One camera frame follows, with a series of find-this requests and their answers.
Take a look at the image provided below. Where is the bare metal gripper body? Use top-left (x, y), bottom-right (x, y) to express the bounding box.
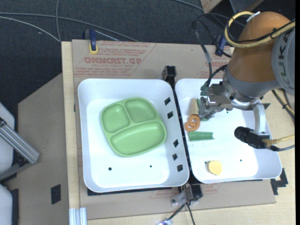
top-left (205, 82), bottom-right (258, 112)

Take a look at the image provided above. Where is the beige ice cream cone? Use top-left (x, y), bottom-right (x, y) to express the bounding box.
top-left (189, 97), bottom-right (200, 116)

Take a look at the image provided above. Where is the orange pretzel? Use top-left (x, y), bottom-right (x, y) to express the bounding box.
top-left (184, 114), bottom-right (201, 132)

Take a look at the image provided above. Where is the green bean pod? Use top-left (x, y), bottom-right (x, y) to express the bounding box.
top-left (188, 131), bottom-right (214, 142)

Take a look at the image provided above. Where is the white plastic tray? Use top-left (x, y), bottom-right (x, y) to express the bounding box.
top-left (77, 78), bottom-right (190, 193)
top-left (174, 78), bottom-right (283, 184)

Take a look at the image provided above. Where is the yellow biscuit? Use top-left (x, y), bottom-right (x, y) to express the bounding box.
top-left (205, 160), bottom-right (223, 175)

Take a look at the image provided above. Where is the green divided plate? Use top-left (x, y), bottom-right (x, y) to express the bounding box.
top-left (100, 97), bottom-right (167, 158)

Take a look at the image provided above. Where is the brown cardboard board red print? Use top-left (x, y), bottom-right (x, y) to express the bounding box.
top-left (71, 39), bottom-right (277, 220)

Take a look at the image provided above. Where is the black cylinder on white bracket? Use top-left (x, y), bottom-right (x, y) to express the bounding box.
top-left (234, 100), bottom-right (271, 150)

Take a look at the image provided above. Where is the black block with thin wires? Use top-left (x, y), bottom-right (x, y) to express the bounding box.
top-left (187, 184), bottom-right (203, 206)
top-left (161, 65), bottom-right (177, 82)

